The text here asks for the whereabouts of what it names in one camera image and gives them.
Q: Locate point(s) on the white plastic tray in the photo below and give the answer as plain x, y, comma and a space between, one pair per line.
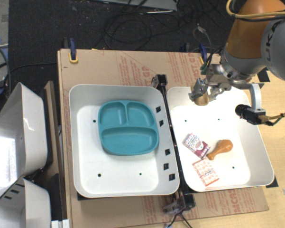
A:
232, 136
123, 174

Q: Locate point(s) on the pink and white packet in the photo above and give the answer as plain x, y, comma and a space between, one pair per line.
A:
195, 145

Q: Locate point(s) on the thin black rod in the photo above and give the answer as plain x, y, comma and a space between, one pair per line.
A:
174, 141

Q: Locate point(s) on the brown chicken drumstick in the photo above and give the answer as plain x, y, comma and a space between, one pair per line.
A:
224, 146

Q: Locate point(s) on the blue divided plate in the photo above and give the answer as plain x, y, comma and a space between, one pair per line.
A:
128, 129

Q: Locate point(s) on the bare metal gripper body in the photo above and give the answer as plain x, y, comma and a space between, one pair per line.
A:
218, 76

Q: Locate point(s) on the brown cardboard board red print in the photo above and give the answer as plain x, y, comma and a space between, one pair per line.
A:
104, 68

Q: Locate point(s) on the orange and white packet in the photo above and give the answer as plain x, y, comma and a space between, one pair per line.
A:
205, 172

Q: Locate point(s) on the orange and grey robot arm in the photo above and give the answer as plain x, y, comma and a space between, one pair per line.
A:
246, 37

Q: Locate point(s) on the black cylinder on white bracket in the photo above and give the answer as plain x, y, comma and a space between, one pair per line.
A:
251, 115

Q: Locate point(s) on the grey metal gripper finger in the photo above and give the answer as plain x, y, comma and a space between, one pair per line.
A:
196, 89
214, 93

